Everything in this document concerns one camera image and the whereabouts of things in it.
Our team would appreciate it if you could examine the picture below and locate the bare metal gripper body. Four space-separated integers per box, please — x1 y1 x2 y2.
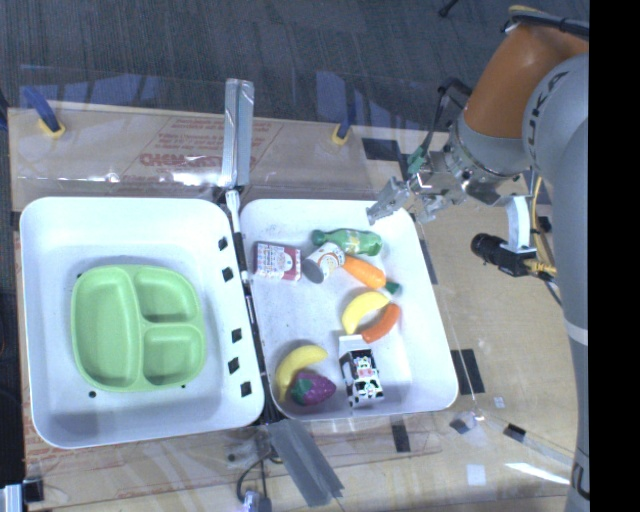
407 145 518 207

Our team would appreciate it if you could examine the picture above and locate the green plastic bottle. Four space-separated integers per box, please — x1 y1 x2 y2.
311 228 384 257

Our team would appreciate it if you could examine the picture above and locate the white can orange print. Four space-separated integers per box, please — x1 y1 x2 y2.
302 241 347 285

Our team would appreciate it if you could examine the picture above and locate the yellow banana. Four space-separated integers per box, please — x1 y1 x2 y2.
341 290 391 335
274 343 330 404

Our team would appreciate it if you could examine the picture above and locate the red and white carton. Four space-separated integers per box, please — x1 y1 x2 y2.
252 241 303 282

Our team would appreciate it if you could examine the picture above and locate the white plastic tray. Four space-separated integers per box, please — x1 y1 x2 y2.
238 198 460 421
18 195 266 450

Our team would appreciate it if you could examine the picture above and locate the cow print milk carton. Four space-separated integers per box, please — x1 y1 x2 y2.
337 333 386 409

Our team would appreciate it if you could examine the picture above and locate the purple strawberry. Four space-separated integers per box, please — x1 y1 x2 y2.
289 370 338 407

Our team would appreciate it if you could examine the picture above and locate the brown cardboard board red print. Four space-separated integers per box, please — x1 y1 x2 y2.
7 102 444 501

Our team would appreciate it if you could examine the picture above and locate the green divided plate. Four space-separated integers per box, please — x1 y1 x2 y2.
70 264 208 394

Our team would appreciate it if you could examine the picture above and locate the black cylinder on white bracket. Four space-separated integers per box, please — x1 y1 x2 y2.
469 194 539 279

